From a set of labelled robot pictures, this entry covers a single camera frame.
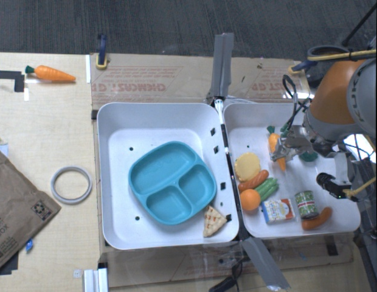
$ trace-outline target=soda can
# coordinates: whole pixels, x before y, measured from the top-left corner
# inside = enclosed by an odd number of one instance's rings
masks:
[[[299,192],[295,195],[295,198],[301,219],[310,220],[319,215],[316,202],[314,200],[314,195],[311,190]]]

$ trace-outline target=teal dish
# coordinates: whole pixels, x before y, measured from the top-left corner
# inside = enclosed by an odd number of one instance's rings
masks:
[[[216,181],[205,162],[176,141],[138,159],[129,170],[129,185],[148,213],[166,225],[188,220],[216,194]]]

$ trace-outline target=clear tape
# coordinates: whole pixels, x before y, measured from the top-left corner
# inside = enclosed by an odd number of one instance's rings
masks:
[[[82,196],[80,196],[78,198],[74,198],[74,199],[62,197],[61,195],[59,195],[59,193],[56,191],[56,188],[55,188],[55,183],[56,183],[56,180],[58,179],[58,177],[60,175],[62,175],[64,172],[70,172],[70,171],[79,172],[79,173],[83,174],[85,176],[85,178],[88,180],[88,187],[87,187],[86,192]],[[91,193],[91,189],[92,189],[91,175],[84,168],[78,167],[76,165],[70,165],[68,167],[63,167],[63,168],[59,169],[53,175],[53,177],[50,181],[50,189],[51,189],[54,197],[58,201],[65,203],[65,204],[78,204],[78,203],[82,202],[84,199],[86,199],[88,197],[88,195]]]

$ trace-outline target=toy carrot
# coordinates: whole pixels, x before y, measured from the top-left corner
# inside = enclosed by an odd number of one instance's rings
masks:
[[[52,81],[74,81],[75,77],[73,75],[66,74],[63,71],[59,71],[52,67],[40,65],[36,68],[32,68],[30,66],[26,66],[25,72],[27,74],[35,73],[36,76],[40,79],[44,80],[52,80]]]
[[[269,137],[268,137],[268,144],[269,149],[271,150],[271,153],[273,153],[276,149],[276,143],[278,142],[278,138],[280,137],[279,134],[275,133],[275,128],[272,126],[267,127],[267,130],[269,131]],[[279,158],[277,160],[278,165],[282,171],[286,170],[286,159]]]

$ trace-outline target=pizza slice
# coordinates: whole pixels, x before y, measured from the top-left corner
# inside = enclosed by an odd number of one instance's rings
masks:
[[[203,230],[203,237],[210,237],[222,226],[225,225],[227,219],[223,217],[212,206],[208,206],[205,213],[205,228]]]

